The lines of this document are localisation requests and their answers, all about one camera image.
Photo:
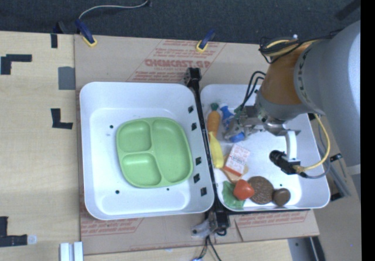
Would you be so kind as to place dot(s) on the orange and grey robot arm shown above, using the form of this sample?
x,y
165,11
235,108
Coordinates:
x,y
319,78

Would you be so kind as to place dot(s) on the black cylinder on white bracket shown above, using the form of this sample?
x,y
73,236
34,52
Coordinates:
x,y
288,161

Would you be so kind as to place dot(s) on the white plastic tray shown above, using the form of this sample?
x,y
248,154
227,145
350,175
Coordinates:
x,y
102,151
263,154

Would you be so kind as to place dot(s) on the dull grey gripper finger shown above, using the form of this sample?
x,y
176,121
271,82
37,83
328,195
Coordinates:
x,y
233,129
249,132

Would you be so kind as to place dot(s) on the green lettuce leaf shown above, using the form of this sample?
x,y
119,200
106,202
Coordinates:
x,y
229,198

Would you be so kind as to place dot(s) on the thin black rod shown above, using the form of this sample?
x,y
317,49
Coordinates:
x,y
203,136

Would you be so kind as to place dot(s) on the brown cardboard board red print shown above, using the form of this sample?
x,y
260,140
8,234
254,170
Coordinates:
x,y
123,63

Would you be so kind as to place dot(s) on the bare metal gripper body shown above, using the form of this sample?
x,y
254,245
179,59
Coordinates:
x,y
254,117

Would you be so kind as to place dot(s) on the blue and white bottle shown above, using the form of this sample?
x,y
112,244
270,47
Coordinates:
x,y
227,114

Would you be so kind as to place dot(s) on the white and orange carton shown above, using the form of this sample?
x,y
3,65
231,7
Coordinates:
x,y
236,160

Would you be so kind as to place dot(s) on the orange carrot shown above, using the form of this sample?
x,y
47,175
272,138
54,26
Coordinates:
x,y
214,121

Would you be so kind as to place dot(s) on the red pepper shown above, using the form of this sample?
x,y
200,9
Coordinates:
x,y
243,190

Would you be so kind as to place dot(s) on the tan bread slice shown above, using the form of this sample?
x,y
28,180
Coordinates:
x,y
231,178

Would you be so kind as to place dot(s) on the large brown biscuit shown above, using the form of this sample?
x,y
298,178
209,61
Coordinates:
x,y
261,190

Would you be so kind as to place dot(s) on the yellow banana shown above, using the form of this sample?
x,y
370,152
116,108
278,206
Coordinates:
x,y
216,151

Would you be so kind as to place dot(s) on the small brown round biscuit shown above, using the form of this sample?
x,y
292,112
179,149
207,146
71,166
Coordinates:
x,y
281,196

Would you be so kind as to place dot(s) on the green divided plate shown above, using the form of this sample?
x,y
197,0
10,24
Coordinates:
x,y
164,142

